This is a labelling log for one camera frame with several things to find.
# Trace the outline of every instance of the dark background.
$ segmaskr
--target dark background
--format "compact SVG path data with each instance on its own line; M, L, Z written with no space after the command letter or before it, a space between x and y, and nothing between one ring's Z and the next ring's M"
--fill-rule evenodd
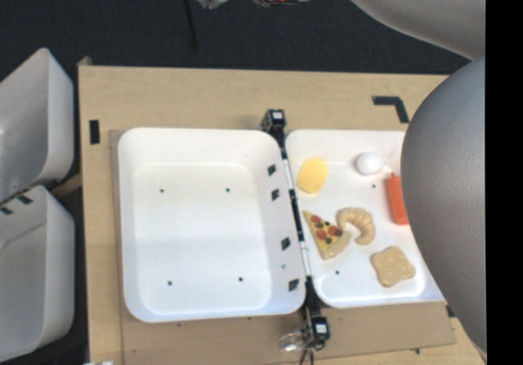
M389 29L350 0L272 8L229 0L215 10L190 0L190 8L197 49L183 0L0 0L0 82L40 47L51 50L76 87L75 65L84 56L95 65L429 74L451 74L469 61ZM63 340L6 365L85 359L81 201L81 190L62 201L77 225L73 327Z

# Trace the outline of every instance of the toy pizza slice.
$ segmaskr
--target toy pizza slice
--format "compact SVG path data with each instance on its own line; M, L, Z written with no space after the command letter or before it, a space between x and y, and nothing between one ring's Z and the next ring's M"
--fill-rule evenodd
M320 216L308 211L304 211L303 215L311 229L322 259L334 258L351 241L352 235L348 230L325 221Z

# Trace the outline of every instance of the table surface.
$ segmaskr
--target table surface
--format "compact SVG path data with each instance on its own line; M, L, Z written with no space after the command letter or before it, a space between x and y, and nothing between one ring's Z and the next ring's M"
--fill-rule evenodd
M277 336L299 313L183 323L143 323L120 293L110 136L134 127L258 129L267 109L298 128L405 130L394 105L412 117L445 76L371 73L161 69L83 65L78 71L81 175L87 268L89 355L116 365L296 363ZM333 337L315 354L324 365L483 362L444 301L323 309Z

